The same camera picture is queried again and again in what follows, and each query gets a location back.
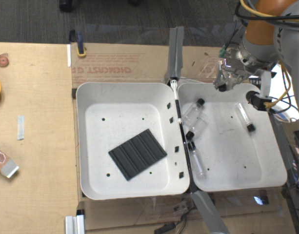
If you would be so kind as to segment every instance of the brown round object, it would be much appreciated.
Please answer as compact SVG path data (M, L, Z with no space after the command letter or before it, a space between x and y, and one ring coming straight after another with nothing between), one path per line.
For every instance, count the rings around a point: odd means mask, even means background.
M8 58L1 56L0 57L0 67L6 67L8 65Z

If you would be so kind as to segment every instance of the black rectangular object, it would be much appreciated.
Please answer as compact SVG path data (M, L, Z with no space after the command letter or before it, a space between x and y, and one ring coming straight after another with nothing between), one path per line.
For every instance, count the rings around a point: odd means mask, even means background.
M167 153L147 129L109 151L109 155L126 180L130 180L167 156Z

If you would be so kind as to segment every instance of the black connector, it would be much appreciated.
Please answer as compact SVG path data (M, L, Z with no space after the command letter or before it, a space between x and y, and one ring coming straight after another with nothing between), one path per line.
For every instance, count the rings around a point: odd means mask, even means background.
M164 226L160 227L159 229L156 229L154 233L162 234L162 233L165 233L165 232L175 229L175 227L176 227L175 223L165 224Z

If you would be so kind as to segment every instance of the blue light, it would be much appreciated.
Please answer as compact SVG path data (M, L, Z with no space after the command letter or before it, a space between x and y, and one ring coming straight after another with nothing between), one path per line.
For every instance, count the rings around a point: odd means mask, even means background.
M263 204L262 200L259 199L258 197L253 197L253 198L255 199L255 201L256 201L256 203L257 203L258 205L262 205L262 204Z

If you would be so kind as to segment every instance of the white plastic strip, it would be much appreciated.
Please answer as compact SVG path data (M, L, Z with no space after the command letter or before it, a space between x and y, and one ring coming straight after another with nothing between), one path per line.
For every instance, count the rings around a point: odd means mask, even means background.
M24 139L24 116L19 115L17 118L17 140Z
M71 44L67 44L68 67L71 67Z

